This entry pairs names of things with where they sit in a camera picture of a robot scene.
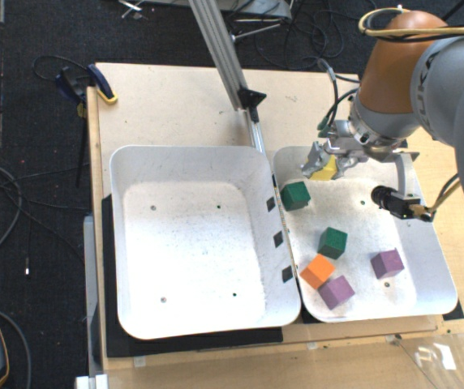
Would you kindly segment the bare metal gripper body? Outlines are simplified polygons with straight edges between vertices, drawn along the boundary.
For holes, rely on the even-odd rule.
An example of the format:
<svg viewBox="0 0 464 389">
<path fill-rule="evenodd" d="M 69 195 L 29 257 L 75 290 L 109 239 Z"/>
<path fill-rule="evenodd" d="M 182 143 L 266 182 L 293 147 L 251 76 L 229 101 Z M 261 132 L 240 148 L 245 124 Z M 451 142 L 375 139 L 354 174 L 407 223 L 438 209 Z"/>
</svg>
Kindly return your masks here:
<svg viewBox="0 0 464 389">
<path fill-rule="evenodd" d="M 392 161 L 392 156 L 408 147 L 406 139 L 395 139 L 370 130 L 364 124 L 352 120 L 336 120 L 324 130 L 327 141 L 325 150 L 330 155 L 357 158 L 365 161 Z"/>
</svg>

